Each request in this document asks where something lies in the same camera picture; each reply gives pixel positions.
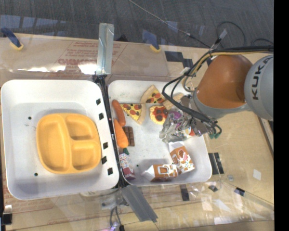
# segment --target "white cable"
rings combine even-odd
[[[155,15],[155,14],[151,13],[150,11],[146,10],[145,8],[141,7],[140,5],[138,5],[137,3],[135,3],[134,1],[132,1],[132,0],[128,0],[128,1],[131,2],[132,4],[134,4],[135,6],[137,6],[138,8],[142,9],[143,11],[147,12],[147,13],[150,14],[151,16],[157,18],[157,19],[160,20],[161,22],[165,23],[167,26],[172,27],[173,29],[178,30],[179,32],[182,32],[182,33],[190,36],[190,33],[187,33],[187,32],[185,32],[185,31],[183,31],[183,30],[178,29],[177,27],[172,26],[172,25],[169,24],[167,21],[163,20],[162,18],[158,17],[157,15]]]

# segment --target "yellow plate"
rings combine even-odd
[[[37,148],[42,165],[56,174],[93,169],[102,155],[95,123],[74,113],[42,117],[37,126]]]

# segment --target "toy carrot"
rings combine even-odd
[[[121,125],[121,127],[124,127],[125,126],[125,116],[124,116],[123,110],[120,106],[120,103],[115,99],[111,103],[115,109],[119,124]]]
[[[129,140],[117,119],[114,119],[114,126],[118,146],[121,148],[129,146]]]

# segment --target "metal bracket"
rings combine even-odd
[[[114,44],[114,25],[100,23],[98,36],[96,75],[111,74],[112,49]]]
[[[135,185],[121,189],[122,195],[140,221],[157,222],[158,216]]]

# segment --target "toy chocolate bar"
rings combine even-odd
[[[126,137],[129,141],[129,146],[135,146],[134,132],[132,127],[123,127]]]

